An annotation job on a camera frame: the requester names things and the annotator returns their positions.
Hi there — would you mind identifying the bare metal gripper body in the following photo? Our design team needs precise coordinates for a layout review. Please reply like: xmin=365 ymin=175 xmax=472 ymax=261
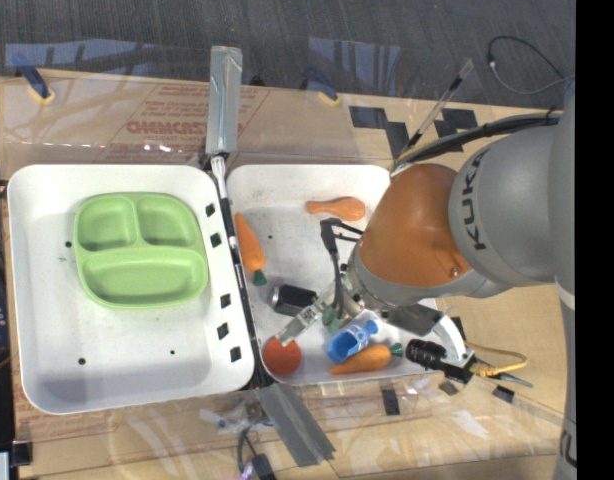
xmin=316 ymin=265 xmax=384 ymax=323

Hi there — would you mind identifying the black can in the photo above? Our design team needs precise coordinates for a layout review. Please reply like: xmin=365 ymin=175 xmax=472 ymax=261
xmin=270 ymin=283 xmax=319 ymax=318

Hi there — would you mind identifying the orange round biscuit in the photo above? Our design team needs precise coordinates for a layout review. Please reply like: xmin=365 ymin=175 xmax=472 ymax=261
xmin=262 ymin=335 xmax=304 ymax=376

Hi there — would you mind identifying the blue plastic bottle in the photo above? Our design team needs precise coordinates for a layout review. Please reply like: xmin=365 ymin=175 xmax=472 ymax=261
xmin=326 ymin=318 xmax=381 ymax=365

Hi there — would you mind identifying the orange carrot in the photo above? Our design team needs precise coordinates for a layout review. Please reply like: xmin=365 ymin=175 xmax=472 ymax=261
xmin=328 ymin=342 xmax=405 ymax=376
xmin=233 ymin=212 xmax=269 ymax=287

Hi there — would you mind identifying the orange toy drumstick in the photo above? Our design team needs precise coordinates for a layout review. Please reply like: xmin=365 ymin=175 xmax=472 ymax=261
xmin=305 ymin=195 xmax=367 ymax=223

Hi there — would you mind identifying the white plastic tray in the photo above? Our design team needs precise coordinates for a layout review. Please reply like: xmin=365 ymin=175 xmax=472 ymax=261
xmin=225 ymin=163 xmax=449 ymax=387
xmin=5 ymin=162 xmax=256 ymax=416

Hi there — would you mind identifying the green divided plate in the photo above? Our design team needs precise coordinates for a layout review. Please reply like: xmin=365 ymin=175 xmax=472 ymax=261
xmin=72 ymin=192 xmax=210 ymax=311

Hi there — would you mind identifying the brown cardboard board, red print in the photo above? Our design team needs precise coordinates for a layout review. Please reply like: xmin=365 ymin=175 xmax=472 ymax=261
xmin=0 ymin=67 xmax=571 ymax=480

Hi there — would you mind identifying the black cylinder on white bracket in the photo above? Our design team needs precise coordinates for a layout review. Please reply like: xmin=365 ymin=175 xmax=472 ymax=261
xmin=404 ymin=312 xmax=477 ymax=385

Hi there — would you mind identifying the black block with thin wires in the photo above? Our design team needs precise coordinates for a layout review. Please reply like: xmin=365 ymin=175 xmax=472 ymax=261
xmin=249 ymin=453 xmax=278 ymax=480

